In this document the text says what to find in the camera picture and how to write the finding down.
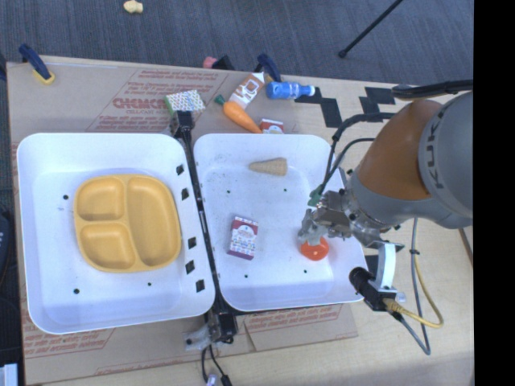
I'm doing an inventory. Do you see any black tripod leg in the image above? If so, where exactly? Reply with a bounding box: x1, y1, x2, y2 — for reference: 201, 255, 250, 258
337, 0, 432, 60

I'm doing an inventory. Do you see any orange carrot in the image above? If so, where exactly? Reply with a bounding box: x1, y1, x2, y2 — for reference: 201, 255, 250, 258
213, 93, 263, 135

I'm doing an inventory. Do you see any black cylinder on white bracket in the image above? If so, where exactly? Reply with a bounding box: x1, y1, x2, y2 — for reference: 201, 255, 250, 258
348, 242, 406, 312

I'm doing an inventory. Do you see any yellow divided plate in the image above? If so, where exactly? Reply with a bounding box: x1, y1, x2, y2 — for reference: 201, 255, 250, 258
72, 174, 183, 274

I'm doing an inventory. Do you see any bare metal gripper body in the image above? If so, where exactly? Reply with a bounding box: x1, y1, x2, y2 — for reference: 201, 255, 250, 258
311, 189, 400, 249

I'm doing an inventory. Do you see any white box with coloured dots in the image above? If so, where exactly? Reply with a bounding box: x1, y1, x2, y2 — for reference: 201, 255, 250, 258
164, 89, 207, 117

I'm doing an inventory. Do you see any thin black and white rod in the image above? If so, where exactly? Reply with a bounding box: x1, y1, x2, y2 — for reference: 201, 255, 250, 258
181, 129, 227, 317

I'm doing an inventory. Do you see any black block with thin wires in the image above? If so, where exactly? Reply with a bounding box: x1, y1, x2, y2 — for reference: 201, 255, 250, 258
170, 109, 197, 137
204, 310, 239, 343

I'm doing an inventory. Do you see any red and white carton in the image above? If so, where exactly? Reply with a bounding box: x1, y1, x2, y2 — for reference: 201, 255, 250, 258
226, 215, 260, 261

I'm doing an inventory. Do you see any tan ice cream cone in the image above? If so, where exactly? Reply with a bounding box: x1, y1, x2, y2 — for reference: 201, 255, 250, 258
248, 157, 289, 177

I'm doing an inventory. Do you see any white plastic tray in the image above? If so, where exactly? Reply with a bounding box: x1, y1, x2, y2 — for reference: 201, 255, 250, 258
192, 133, 369, 313
15, 132, 216, 335

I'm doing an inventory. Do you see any brown cardboard board red print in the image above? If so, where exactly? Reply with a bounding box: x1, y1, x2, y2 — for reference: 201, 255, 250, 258
6, 54, 359, 386

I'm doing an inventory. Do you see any orange and white carton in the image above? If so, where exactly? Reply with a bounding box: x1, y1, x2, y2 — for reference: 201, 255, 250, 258
228, 71, 267, 110

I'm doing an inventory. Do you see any blue bottle with white cap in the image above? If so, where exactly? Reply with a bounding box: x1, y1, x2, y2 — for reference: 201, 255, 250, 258
265, 80, 317, 101

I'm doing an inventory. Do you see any small red carton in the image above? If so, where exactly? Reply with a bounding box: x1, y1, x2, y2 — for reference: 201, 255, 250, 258
259, 117, 285, 135

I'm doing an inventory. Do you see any orange round bottle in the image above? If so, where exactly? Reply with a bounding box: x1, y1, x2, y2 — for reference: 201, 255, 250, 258
299, 234, 331, 262

